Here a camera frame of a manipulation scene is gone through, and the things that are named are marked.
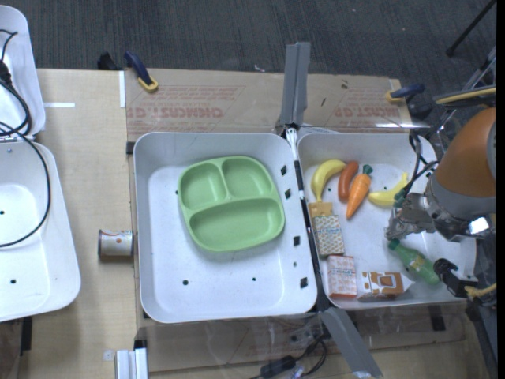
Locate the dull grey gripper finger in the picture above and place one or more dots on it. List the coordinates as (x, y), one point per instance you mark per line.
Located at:
(401, 214)
(391, 230)

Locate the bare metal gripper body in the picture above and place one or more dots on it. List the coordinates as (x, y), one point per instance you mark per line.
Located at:
(422, 211)

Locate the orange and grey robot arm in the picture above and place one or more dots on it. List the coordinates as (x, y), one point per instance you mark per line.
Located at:
(467, 160)

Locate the white plastic tray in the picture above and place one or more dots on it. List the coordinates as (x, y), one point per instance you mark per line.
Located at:
(371, 235)
(221, 286)

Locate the yellow banana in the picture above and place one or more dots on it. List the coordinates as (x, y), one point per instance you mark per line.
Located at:
(321, 174)
(384, 198)

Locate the green plastic bottle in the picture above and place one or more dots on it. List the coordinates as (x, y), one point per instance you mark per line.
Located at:
(416, 263)

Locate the orange carrot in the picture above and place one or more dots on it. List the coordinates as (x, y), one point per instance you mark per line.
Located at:
(358, 194)

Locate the brown and white carton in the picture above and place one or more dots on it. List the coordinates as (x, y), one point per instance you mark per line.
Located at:
(382, 286)

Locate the orange sausage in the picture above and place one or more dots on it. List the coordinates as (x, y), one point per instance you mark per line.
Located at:
(347, 182)

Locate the orange patterned juice carton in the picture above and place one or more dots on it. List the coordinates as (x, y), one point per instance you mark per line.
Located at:
(329, 235)

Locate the orange and white carton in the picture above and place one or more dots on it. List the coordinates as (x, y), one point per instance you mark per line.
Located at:
(341, 278)

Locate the green divided plate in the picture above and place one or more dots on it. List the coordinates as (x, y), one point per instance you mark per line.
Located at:
(233, 223)

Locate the brown cardboard board red print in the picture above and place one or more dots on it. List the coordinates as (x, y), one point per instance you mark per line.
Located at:
(244, 101)

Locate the white and orange can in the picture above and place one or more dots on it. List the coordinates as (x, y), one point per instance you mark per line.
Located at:
(116, 244)

